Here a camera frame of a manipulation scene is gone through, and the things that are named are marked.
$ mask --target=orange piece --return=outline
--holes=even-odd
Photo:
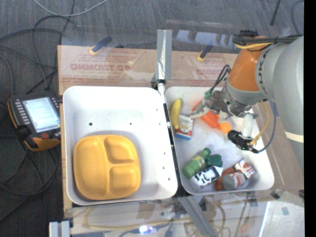
[[[219,126],[221,127],[221,130],[225,133],[228,133],[231,129],[232,129],[232,126],[231,124],[226,121],[225,123],[219,123]]]
[[[217,121],[218,118],[212,111],[209,111],[207,114],[201,116],[200,119],[203,120],[212,128],[217,128],[219,130],[221,129],[220,124]]]

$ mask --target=black cable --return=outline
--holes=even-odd
[[[45,66],[45,67],[49,67],[49,68],[56,68],[56,67],[57,67],[56,65],[52,66],[52,65],[47,65],[47,64],[40,63],[40,62],[38,62],[38,61],[32,59],[31,57],[28,57],[27,55],[25,55],[25,54],[23,54],[23,53],[21,53],[21,52],[15,50],[15,49],[13,49],[13,48],[11,48],[11,47],[0,45],[0,48],[8,49],[8,50],[10,50],[10,51],[12,51],[12,52],[15,52],[15,53],[17,53],[17,54],[19,54],[19,55],[25,57],[26,59],[28,59],[28,60],[30,60],[30,61],[33,61],[34,63],[37,63],[37,64],[39,64],[39,65],[41,65],[41,66]]]
[[[52,159],[54,161],[54,164],[55,164],[54,170],[50,174],[48,179],[43,183],[43,185],[41,185],[35,192],[33,192],[33,193],[16,192],[16,191],[13,191],[13,190],[7,188],[5,185],[3,185],[1,183],[0,183],[0,188],[2,188],[3,190],[9,192],[12,195],[20,196],[20,197],[32,197],[32,196],[36,196],[36,195],[39,195],[39,194],[43,193],[45,190],[47,190],[49,188],[49,185],[52,183],[52,179],[54,178],[56,170],[57,170],[57,167],[58,167],[58,161],[56,162],[56,159],[52,156],[52,154],[51,154],[51,152],[49,150],[48,150],[48,152],[49,152],[49,154],[51,155],[51,157],[52,157]]]
[[[23,30],[19,30],[19,31],[16,31],[14,33],[10,33],[8,35],[5,35],[3,37],[0,38],[0,40],[4,40],[6,38],[9,38],[9,37],[12,37],[12,36],[15,36],[15,35],[18,35],[18,34],[23,34],[23,33],[28,33],[28,32],[32,32],[32,31],[47,31],[47,32],[54,32],[54,33],[58,33],[60,35],[64,35],[66,36],[63,32],[59,31],[59,30],[55,30],[55,29],[51,29],[51,28],[45,28],[45,27],[42,27],[42,28],[28,28],[28,29],[23,29]]]
[[[243,38],[239,35],[234,35],[233,37],[233,43],[239,44],[239,45],[247,45],[247,44],[258,44],[258,43],[271,43],[271,44],[277,44],[277,43],[292,43],[302,35],[292,35],[292,36],[286,36],[286,37],[275,37],[275,38]]]
[[[70,13],[70,14],[73,13],[74,7],[75,7],[75,0],[73,0],[72,8],[71,8],[71,13]],[[78,28],[78,25],[77,25],[73,20],[71,20],[70,17],[65,17],[65,16],[61,16],[61,15],[49,15],[49,16],[43,17],[43,18],[41,18],[39,21],[37,21],[37,22],[35,23],[35,25],[34,25],[33,28],[35,29],[35,28],[37,27],[37,25],[38,25],[41,21],[44,21],[44,20],[46,20],[46,19],[48,19],[48,18],[53,18],[53,17],[63,18],[63,19],[66,19],[66,20],[67,20],[67,22],[66,22],[66,24],[65,24],[65,26],[64,26],[64,28],[63,28],[63,30],[62,30],[62,32],[65,31],[65,29],[66,29],[66,27],[67,27],[67,25],[68,25],[69,22],[73,23],[73,24]],[[39,59],[39,57],[38,57],[38,54],[37,54],[37,52],[36,52],[35,45],[34,45],[34,31],[32,31],[31,48],[32,48],[32,51],[33,51],[33,54],[34,54],[35,59],[39,62],[40,59]],[[40,70],[41,70],[42,75],[44,75],[44,74],[45,74],[45,73],[44,73],[44,67],[40,65],[39,68],[40,68]],[[45,88],[45,90],[49,90],[49,85],[50,85],[51,81],[50,81],[50,83],[47,83],[46,77],[43,76],[43,78],[44,78],[44,88]]]
[[[23,163],[25,162],[26,158],[28,157],[30,153],[30,150],[26,150],[24,153],[24,156],[22,158],[22,160],[20,161],[19,165],[16,167],[15,171],[13,172],[13,174],[11,176],[9,176],[8,178],[1,180],[0,184],[4,185],[7,182],[9,182],[11,179],[13,179],[21,170]]]
[[[297,28],[297,25],[296,25],[296,23],[295,23],[295,20],[294,20],[294,9],[295,9],[295,6],[296,6],[297,4],[299,4],[300,2],[304,2],[304,0],[299,0],[299,1],[297,1],[296,3],[294,3],[294,4],[291,6],[291,18],[292,18],[292,23],[293,23],[293,25],[294,25],[294,28],[295,28],[297,34],[300,34],[300,32],[299,32],[299,30],[298,30],[298,28]]]
[[[46,78],[50,77],[52,74],[56,73],[58,71],[58,69],[54,69],[52,72],[50,72],[48,75],[46,75]],[[42,83],[44,81],[44,79],[41,79],[40,81],[38,81],[36,84],[34,84],[31,88],[29,88],[25,94],[30,93],[36,86],[38,86],[40,83]]]
[[[58,167],[59,156],[58,156],[58,152],[57,152],[56,148],[53,148],[53,149],[54,149],[55,152],[56,152],[56,159],[55,159],[55,157],[52,155],[52,153],[51,153],[50,150],[48,150],[48,153],[50,154],[51,158],[52,158],[53,161],[54,161],[55,168],[54,168],[52,174],[50,175],[50,177],[49,177],[45,182],[43,182],[43,184],[36,190],[36,192],[37,192],[38,194],[40,194],[40,193],[46,191],[46,190],[50,187],[50,185],[51,185],[51,183],[52,183],[52,181],[53,181],[53,177],[55,176],[55,173],[56,173],[56,170],[57,170],[57,167]],[[28,197],[23,197],[23,200],[22,200],[22,201],[20,201],[14,208],[12,208],[9,212],[7,212],[5,215],[3,215],[3,216],[0,218],[0,223],[1,223],[6,217],[8,217],[13,211],[15,211],[17,208],[19,208],[25,201],[27,201],[27,200],[28,200],[29,198],[31,198],[31,197],[33,197],[33,195],[32,195],[32,196],[28,196]]]
[[[9,74],[10,74],[10,94],[13,95],[13,89],[14,89],[14,77],[13,77],[13,70],[12,67],[10,66],[10,64],[8,63],[8,61],[2,56],[0,55],[0,59],[5,63],[6,67],[9,70]]]
[[[28,159],[31,161],[32,166],[33,166],[33,168],[35,169],[35,172],[36,172],[36,174],[37,174],[37,176],[38,176],[38,179],[40,180],[40,184],[43,185],[43,184],[44,184],[44,181],[43,181],[42,177],[40,176],[40,171],[39,171],[39,169],[37,168],[35,162],[32,160],[32,158],[31,158],[30,155],[28,156]],[[43,218],[44,218],[43,235],[46,236],[47,204],[48,204],[48,203],[47,203],[47,197],[46,197],[45,193],[43,193],[43,204],[44,204],[44,206],[43,206],[43,211],[44,211],[44,217],[43,217]]]
[[[226,74],[229,73],[231,71],[231,67],[226,64],[220,74],[218,75],[214,85],[205,93],[205,98],[207,99],[213,92],[213,90],[216,88],[216,86],[226,77]]]
[[[16,135],[2,135],[2,134],[0,134],[0,138],[17,138],[18,136],[16,136]]]

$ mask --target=orange object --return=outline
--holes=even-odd
[[[194,106],[192,111],[194,111],[199,104],[200,103]],[[200,119],[207,123],[210,127],[222,130],[224,133],[228,133],[232,129],[231,124],[228,121],[225,123],[219,123],[219,114],[214,114],[212,111],[209,111],[207,114],[201,116]]]
[[[228,82],[230,85],[238,90],[243,91],[259,91],[255,80],[255,68],[259,59],[261,51],[251,52],[252,50],[258,49],[257,47],[243,49],[238,54],[232,70],[228,76]]]
[[[195,105],[194,108],[192,109],[192,111],[194,111],[199,104],[200,103]],[[217,121],[218,118],[216,117],[216,115],[212,111],[209,111],[207,114],[201,116],[200,119],[203,120],[205,123],[207,123],[212,128],[217,128],[219,130],[221,129],[221,127]]]
[[[231,124],[226,121],[224,123],[219,123],[219,126],[221,127],[221,130],[225,133],[228,133],[231,129],[232,129],[232,126]]]

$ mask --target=gray carpet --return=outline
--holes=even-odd
[[[57,14],[69,15],[85,12],[103,0],[75,0],[73,12],[73,0],[38,1]],[[48,223],[63,219],[60,148],[52,155],[31,153],[18,174],[3,182],[14,174],[25,154],[14,137],[6,102],[10,94],[44,90],[40,65],[34,60],[56,66],[58,43],[90,46],[104,36],[112,37],[109,46],[155,49],[157,29],[173,30],[173,50],[201,51],[212,44],[212,52],[225,53],[238,50],[230,41],[216,42],[218,34],[231,37],[244,29],[269,37],[304,34],[303,0],[281,0],[270,25],[276,4],[277,0],[110,0],[71,17],[79,28],[61,17],[49,17],[37,25],[63,31],[63,35],[43,29],[10,35],[31,29],[52,14],[33,0],[0,0],[0,182],[14,192],[31,195],[53,173],[54,161],[58,162],[56,175],[38,195],[16,196],[0,188],[0,236],[48,236]],[[214,39],[195,39],[197,33],[212,34]],[[43,67],[43,71],[53,73],[47,85],[58,94],[56,68]]]

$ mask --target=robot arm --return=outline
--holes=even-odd
[[[203,116],[209,110],[249,120],[254,104],[275,102],[285,134],[304,173],[304,36],[294,40],[258,44],[242,49],[228,75],[222,91],[206,92],[191,113],[191,118]],[[229,139],[244,150],[257,151],[246,132],[231,131]]]

